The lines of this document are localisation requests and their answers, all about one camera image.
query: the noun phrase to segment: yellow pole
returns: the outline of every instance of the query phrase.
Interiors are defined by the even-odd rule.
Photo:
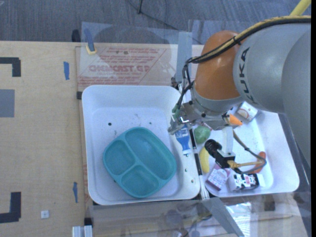
[[[297,4],[294,10],[291,12],[290,16],[302,15],[302,13],[308,8],[308,6],[310,6],[311,3],[312,0],[300,0],[300,2]]]

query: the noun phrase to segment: yellow banana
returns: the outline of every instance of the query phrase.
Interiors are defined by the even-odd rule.
[[[209,172],[209,154],[208,151],[203,147],[199,153],[199,161],[201,163],[201,169],[204,173]]]

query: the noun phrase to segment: green ball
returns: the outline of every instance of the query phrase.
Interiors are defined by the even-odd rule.
[[[197,144],[202,144],[205,142],[211,134],[211,130],[205,126],[199,125],[194,129],[194,136]]]

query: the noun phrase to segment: gray square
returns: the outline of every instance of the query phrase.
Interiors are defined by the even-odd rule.
[[[14,89],[0,89],[0,118],[14,118]]]

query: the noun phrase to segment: blue bottle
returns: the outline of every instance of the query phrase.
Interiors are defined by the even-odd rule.
[[[191,153],[191,149],[189,147],[190,134],[187,125],[185,124],[180,130],[175,133],[177,141],[182,146],[182,153],[187,155]]]

